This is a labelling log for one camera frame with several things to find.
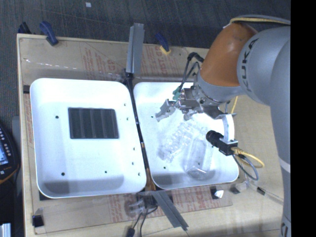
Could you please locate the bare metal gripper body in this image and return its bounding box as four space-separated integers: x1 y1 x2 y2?
175 87 224 115

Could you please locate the smooth clear plastic bottle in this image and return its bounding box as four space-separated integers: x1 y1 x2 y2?
183 136 215 180

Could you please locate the white plastic tray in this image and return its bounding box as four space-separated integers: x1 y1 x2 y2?
133 81 240 191
29 78 147 199

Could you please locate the black ribbed rectangular panel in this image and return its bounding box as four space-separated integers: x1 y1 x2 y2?
68 107 119 140

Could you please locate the brown cardboard board red print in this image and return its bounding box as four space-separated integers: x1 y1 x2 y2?
19 38 234 229

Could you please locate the black cylinder on white bracket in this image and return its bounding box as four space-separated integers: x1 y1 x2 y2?
205 113 239 157

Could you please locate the black block with thin wires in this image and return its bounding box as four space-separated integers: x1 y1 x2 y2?
142 193 159 209

